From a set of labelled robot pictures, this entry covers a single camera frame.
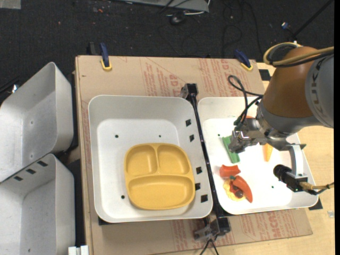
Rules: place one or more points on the green ridged toy vegetable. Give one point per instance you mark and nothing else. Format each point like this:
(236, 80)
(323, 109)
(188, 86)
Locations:
(233, 157)

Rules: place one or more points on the yellow divided plate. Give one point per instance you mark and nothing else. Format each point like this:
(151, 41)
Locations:
(159, 177)

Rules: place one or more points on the brown cardboard board, red print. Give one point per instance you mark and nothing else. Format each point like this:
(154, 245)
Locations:
(138, 76)

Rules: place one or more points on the thin black rod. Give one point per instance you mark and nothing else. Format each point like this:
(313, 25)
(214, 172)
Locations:
(204, 147)

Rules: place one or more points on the red toy chili pepper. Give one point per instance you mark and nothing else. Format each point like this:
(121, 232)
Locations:
(244, 187)

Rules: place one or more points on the yellow toy pizza slice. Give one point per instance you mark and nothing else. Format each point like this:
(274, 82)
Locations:
(228, 189)

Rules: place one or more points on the white plastic tray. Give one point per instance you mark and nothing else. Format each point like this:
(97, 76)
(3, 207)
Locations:
(29, 121)
(111, 153)
(265, 195)
(34, 211)

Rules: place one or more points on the orange toy carrot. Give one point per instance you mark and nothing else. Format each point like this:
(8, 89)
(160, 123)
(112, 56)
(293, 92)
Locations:
(267, 153)

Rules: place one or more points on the black cylinder on white bracket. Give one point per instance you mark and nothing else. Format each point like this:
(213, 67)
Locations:
(290, 178)

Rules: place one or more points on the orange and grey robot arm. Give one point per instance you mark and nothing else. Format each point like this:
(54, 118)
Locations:
(289, 89)

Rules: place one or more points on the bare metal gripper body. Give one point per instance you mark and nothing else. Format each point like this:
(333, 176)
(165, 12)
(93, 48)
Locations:
(251, 133)

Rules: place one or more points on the red-orange toy pepper piece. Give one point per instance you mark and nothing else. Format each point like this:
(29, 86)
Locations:
(228, 171)

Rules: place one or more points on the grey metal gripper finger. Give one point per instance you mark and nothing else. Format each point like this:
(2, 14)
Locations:
(233, 146)
(245, 147)

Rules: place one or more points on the black computer mouse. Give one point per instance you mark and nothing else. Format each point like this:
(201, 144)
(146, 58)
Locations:
(177, 18)

